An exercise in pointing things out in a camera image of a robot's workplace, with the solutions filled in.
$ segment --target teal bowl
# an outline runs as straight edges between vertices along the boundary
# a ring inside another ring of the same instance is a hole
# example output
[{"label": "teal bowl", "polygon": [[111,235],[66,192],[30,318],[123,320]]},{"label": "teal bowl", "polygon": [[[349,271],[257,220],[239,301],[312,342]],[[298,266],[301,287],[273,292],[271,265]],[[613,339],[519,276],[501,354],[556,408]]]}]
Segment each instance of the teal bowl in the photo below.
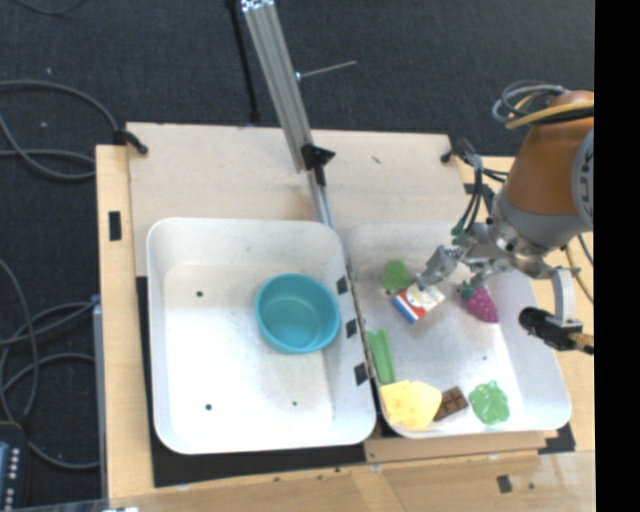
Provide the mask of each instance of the teal bowl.
[{"label": "teal bowl", "polygon": [[304,274],[280,274],[264,283],[255,302],[264,340],[285,354],[307,354],[329,345],[340,329],[335,296]]}]

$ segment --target metal bar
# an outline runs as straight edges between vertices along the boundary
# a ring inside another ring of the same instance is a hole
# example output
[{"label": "metal bar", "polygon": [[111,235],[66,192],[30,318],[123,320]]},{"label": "metal bar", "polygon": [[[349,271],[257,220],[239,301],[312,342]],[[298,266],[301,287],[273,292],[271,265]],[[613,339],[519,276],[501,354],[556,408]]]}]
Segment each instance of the metal bar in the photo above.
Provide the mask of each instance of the metal bar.
[{"label": "metal bar", "polygon": [[[273,0],[242,0],[242,12],[265,75],[294,166],[306,171],[302,148],[313,145],[309,121]],[[321,222],[333,228],[326,188],[309,175],[309,186]]]}]

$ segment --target brown toy chocolate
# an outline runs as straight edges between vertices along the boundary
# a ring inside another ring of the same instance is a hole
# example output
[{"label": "brown toy chocolate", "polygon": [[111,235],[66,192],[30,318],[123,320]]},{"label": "brown toy chocolate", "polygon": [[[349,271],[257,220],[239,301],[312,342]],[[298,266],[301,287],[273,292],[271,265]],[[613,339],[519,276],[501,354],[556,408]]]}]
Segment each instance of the brown toy chocolate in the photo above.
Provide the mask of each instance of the brown toy chocolate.
[{"label": "brown toy chocolate", "polygon": [[459,387],[448,389],[442,393],[442,403],[433,421],[439,421],[467,407],[469,407],[469,402]]}]

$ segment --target tray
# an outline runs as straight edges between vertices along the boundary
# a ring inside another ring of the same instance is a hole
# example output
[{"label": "tray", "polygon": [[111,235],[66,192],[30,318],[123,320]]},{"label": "tray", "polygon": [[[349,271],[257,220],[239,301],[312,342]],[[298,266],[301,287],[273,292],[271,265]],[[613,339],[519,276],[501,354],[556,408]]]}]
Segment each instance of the tray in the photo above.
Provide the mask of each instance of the tray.
[{"label": "tray", "polygon": [[[338,235],[306,221],[168,218],[147,239],[153,417],[183,454],[349,445],[376,411]],[[301,272],[335,290],[342,326],[322,351],[260,337],[255,295]]]},{"label": "tray", "polygon": [[[495,380],[507,396],[510,416],[487,426],[468,407],[422,431],[399,425],[392,429],[404,437],[428,438],[565,425],[571,404],[555,354],[518,323],[520,311],[536,305],[523,274],[503,273],[488,282],[499,324],[477,320],[456,299],[456,289],[470,276],[463,265],[438,284],[445,301],[417,323],[409,324],[391,305],[392,296],[381,283],[387,263],[402,261],[413,277],[424,270],[438,245],[447,245],[452,227],[451,222],[371,223],[351,231],[346,247],[363,330],[365,336],[367,331],[387,330],[396,381],[422,381],[441,391],[458,386],[468,396],[476,386]],[[374,381],[379,387],[376,376]]]}]

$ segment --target wooden table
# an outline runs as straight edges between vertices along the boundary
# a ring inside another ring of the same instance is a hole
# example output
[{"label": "wooden table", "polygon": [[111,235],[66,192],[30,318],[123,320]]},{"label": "wooden table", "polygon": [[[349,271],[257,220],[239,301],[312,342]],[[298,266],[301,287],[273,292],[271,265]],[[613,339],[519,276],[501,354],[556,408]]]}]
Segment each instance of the wooden table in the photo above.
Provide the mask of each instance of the wooden table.
[{"label": "wooden table", "polygon": [[[149,156],[142,157],[124,146],[96,149],[106,479],[107,497],[113,506],[149,505],[154,510],[175,510],[172,507],[180,504],[181,510],[209,510],[215,501],[216,510],[236,511],[254,510],[255,503],[261,504],[261,510],[290,507],[309,511],[418,511],[451,510],[461,508],[464,503],[473,503],[479,510],[500,507],[516,510],[524,505],[554,503],[555,510],[590,510],[595,503],[594,367],[593,358],[577,352],[558,354],[573,406],[570,422],[576,439],[573,453],[538,455],[538,448],[545,446],[555,432],[424,441],[385,439],[374,433],[366,441],[367,452],[376,454],[375,461],[369,460],[369,464],[155,488],[135,277],[144,271],[139,247],[144,226],[153,221],[153,208],[148,205],[160,200],[166,192],[162,192],[161,185],[147,186],[145,180],[151,179],[149,170],[189,176],[185,178],[190,183],[187,188],[192,187],[189,194],[197,198],[205,186],[202,180],[218,179],[219,173],[211,172],[211,163],[206,160],[219,157],[224,146],[227,155],[235,155],[234,161],[226,159],[224,165],[245,169],[249,175],[260,172],[261,176],[272,178],[267,187],[260,181],[252,181],[247,187],[250,191],[255,187],[254,193],[271,195],[278,206],[261,210],[257,202],[239,203],[238,199],[247,191],[238,188],[233,181],[235,177],[227,177],[215,183],[216,192],[211,192],[218,194],[217,201],[211,195],[206,196],[225,212],[219,215],[214,208],[213,215],[311,220],[314,212],[304,182],[298,185],[300,175],[280,170],[288,169],[290,157],[284,138],[279,145],[278,130],[144,123],[130,124],[128,128],[149,145]],[[335,164],[329,164],[328,172],[339,232],[367,219],[422,220],[433,218],[437,215],[434,212],[446,212],[451,217],[462,210],[465,198],[460,178],[467,181],[469,170],[460,162],[452,163],[446,178],[444,174],[438,176],[440,192],[428,196],[432,199],[430,204],[425,204],[422,193],[425,188],[433,190],[429,172],[445,172],[439,168],[437,159],[448,149],[446,137],[329,131],[319,131],[315,136],[318,145],[337,149],[338,157]],[[246,144],[247,137],[253,141],[251,145]],[[256,155],[260,156],[259,161],[255,160]],[[508,158],[490,158],[485,165],[508,169],[510,162]],[[382,178],[384,172],[398,168],[406,168],[407,172],[402,177],[391,176],[390,181]],[[373,171],[381,177],[379,180],[372,179]],[[366,197],[374,199],[367,208],[354,202],[363,197],[363,188]],[[277,200],[283,193],[288,194],[289,200]],[[193,211],[199,212],[201,203],[202,199],[192,201]],[[184,201],[175,205],[177,211],[179,204]],[[210,208],[202,212],[212,214]],[[113,230],[116,217],[119,233]],[[583,264],[579,248],[573,252],[592,289],[591,268]],[[549,262],[566,265],[566,256],[554,254]],[[550,283],[534,283],[534,290],[540,307],[553,310]],[[580,292],[577,295],[578,314],[585,322],[585,332],[593,332],[592,305]]]}]

